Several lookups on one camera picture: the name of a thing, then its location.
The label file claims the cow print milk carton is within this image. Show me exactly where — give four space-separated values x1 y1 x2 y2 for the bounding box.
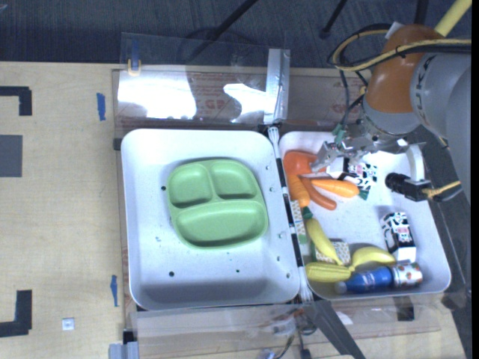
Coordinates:
341 159 379 192
379 211 418 263

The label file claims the orange patterned small carton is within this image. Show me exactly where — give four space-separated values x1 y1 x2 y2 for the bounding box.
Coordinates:
314 240 353 266

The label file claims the orange carrot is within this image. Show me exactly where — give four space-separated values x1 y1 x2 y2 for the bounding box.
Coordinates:
310 177 370 201
287 174 314 220

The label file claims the orange toy pepper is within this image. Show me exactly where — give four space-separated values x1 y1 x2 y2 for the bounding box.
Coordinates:
282 150 320 178

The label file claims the orange sausage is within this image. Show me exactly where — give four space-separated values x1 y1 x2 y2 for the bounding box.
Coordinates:
300 177 338 212

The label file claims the green divided plate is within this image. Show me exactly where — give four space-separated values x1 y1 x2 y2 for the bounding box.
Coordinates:
165 158 270 250

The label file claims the white can fruit print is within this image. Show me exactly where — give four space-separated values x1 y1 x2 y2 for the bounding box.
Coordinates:
391 261 424 289

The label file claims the black cylinder on white bracket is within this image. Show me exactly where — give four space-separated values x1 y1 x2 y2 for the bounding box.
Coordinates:
385 144 433 203

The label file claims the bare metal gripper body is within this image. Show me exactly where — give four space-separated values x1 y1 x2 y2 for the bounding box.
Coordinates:
335 121 409 157

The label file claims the yellow corn cob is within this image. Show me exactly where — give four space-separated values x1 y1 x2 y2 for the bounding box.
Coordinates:
304 261 353 284

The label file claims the white plastic tray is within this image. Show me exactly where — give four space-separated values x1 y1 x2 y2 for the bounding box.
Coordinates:
278 130 452 301
120 128 302 311

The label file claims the yellow banana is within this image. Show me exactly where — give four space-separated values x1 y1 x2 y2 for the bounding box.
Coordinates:
305 217 344 266
349 245 397 271

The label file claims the blue bottle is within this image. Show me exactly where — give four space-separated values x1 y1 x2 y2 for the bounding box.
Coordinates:
333 266 396 295

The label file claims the thin black and white rod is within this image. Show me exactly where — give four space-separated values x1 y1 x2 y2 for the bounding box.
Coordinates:
266 124 314 304

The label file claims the orange patterned white packet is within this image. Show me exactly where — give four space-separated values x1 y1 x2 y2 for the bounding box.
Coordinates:
290 199 309 246

